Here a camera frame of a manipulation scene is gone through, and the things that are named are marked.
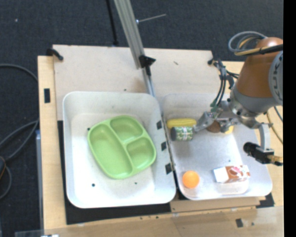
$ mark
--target black floor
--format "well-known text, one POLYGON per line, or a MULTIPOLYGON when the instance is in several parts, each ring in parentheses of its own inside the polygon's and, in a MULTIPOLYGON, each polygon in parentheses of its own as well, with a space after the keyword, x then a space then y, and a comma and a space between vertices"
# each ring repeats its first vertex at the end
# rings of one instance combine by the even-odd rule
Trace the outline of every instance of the black floor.
MULTIPOLYGON (((131 0, 142 22, 144 47, 211 50, 222 60, 242 60, 228 51, 228 40, 242 31, 283 38, 284 0, 131 0)), ((127 46, 111 0, 119 46, 127 46)), ((105 0, 0 0, 0 64, 14 64, 37 75, 37 56, 53 44, 112 45, 105 0)), ((0 141, 38 118, 37 82, 16 68, 0 68, 0 141)), ((11 155, 32 127, 0 148, 11 155)), ((9 193, 0 199, 3 236, 39 229, 36 141, 7 162, 12 176, 9 193)), ((9 176, 0 181, 0 195, 9 176)))

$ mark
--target green plate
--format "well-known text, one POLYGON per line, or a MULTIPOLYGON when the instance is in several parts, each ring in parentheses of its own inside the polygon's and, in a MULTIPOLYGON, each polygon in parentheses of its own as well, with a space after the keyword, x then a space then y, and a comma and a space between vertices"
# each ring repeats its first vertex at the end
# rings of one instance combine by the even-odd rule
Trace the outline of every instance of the green plate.
POLYGON ((150 136, 130 116, 117 116, 96 124, 88 132, 88 143, 101 169, 114 179, 133 176, 156 159, 150 136))

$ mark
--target wooden table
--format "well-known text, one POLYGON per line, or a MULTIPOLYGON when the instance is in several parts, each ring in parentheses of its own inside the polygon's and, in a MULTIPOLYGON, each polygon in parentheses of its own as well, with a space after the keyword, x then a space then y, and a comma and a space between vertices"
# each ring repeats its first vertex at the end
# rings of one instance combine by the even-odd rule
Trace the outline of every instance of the wooden table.
MULTIPOLYGON (((171 213, 67 225, 57 128, 57 120, 62 118, 58 107, 66 90, 74 88, 74 90, 145 92, 145 85, 141 71, 134 68, 134 61, 128 48, 65 45, 55 45, 54 48, 64 56, 65 62, 58 61, 52 56, 38 57, 43 222, 46 231, 53 229, 51 233, 62 232, 66 236, 75 236, 77 232, 79 236, 94 236, 92 234, 95 232, 114 236, 115 231, 119 231, 125 236, 138 236, 136 232, 138 227, 145 231, 145 236, 154 236, 156 233, 163 236, 181 236, 182 233, 177 226, 183 222, 187 224, 185 220, 190 216, 195 219, 208 213, 213 213, 213 217, 223 213, 225 216, 229 215, 224 218, 229 225, 229 217, 233 218, 237 213, 244 213, 243 217, 255 218, 257 215, 263 215, 261 209, 256 210, 255 206, 259 205, 259 201, 265 199, 264 197, 216 199, 206 202, 182 201, 175 198, 171 201, 171 213), (81 74, 90 73, 90 70, 94 70, 94 74, 98 72, 98 75, 94 75, 98 77, 97 83, 93 81, 91 88, 88 81, 81 84, 79 74, 75 74, 68 67, 72 67, 73 71, 78 68, 81 74), (47 101, 46 89, 50 93, 50 99, 47 101)), ((210 51, 146 49, 146 55, 157 59, 151 68, 158 100, 168 93, 216 92, 218 89, 217 72, 204 73, 208 68, 203 64, 211 58, 210 51)), ((235 73, 242 67, 241 62, 224 62, 224 64, 229 71, 235 73)), ((282 136, 282 123, 272 110, 270 116, 282 136)), ((268 122, 266 117, 259 117, 259 121, 268 122)), ((275 149, 276 155, 283 155, 283 145, 273 132, 271 132, 271 146, 275 149)), ((268 213, 275 213, 281 221, 284 206, 283 168, 270 165, 268 169, 273 181, 272 195, 277 207, 275 211, 268 213)))

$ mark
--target orange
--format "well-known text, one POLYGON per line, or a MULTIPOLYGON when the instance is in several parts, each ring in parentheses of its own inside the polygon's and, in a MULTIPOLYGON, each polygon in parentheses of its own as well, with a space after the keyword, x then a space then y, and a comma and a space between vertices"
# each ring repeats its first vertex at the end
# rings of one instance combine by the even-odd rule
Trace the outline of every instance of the orange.
POLYGON ((199 175, 193 170, 185 172, 182 177, 184 186, 190 189, 193 189, 198 185, 199 179, 199 175))

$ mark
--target black bracket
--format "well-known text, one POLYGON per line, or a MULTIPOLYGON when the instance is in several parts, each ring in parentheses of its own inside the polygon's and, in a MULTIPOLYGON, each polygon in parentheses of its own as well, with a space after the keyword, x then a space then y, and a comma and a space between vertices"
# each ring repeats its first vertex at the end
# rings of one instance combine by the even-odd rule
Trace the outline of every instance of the black bracket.
POLYGON ((55 55, 58 58, 58 60, 60 60, 60 61, 62 61, 64 59, 64 57, 61 56, 54 48, 47 49, 46 50, 46 55, 47 56, 53 56, 53 55, 55 55))
POLYGON ((146 69, 146 74, 151 76, 150 66, 156 61, 156 59, 141 55, 139 56, 139 62, 142 68, 146 69))

